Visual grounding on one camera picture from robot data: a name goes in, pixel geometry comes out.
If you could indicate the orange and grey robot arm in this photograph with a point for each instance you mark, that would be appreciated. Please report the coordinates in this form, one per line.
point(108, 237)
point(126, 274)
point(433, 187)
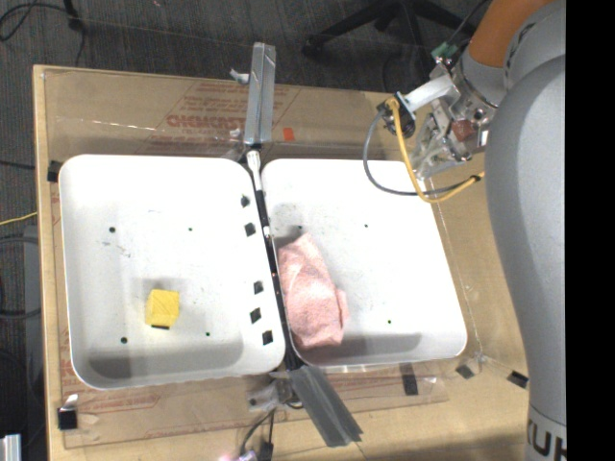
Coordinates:
point(528, 200)

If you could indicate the black office chair base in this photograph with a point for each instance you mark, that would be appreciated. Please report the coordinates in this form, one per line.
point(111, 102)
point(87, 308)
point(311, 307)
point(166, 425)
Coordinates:
point(394, 3)

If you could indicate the black cylinder on white bracket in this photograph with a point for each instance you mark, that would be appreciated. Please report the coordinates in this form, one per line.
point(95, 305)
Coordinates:
point(406, 113)

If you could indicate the yellow cube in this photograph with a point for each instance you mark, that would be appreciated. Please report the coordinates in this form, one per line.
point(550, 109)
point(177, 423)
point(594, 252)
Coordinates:
point(162, 307)

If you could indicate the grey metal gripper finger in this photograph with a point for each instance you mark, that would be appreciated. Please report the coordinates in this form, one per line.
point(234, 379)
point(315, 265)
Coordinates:
point(425, 156)
point(456, 152)

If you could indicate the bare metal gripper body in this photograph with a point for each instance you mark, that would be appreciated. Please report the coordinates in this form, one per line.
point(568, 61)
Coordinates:
point(468, 113)

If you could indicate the white plastic tray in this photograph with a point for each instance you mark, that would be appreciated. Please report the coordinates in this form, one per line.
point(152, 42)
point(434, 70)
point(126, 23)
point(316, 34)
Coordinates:
point(384, 267)
point(158, 257)

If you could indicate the pink cloth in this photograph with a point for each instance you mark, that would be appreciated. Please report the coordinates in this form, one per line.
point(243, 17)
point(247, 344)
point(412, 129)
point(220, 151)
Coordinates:
point(310, 296)

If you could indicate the thin black and white rod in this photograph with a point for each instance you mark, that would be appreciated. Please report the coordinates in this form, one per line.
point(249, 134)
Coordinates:
point(265, 224)

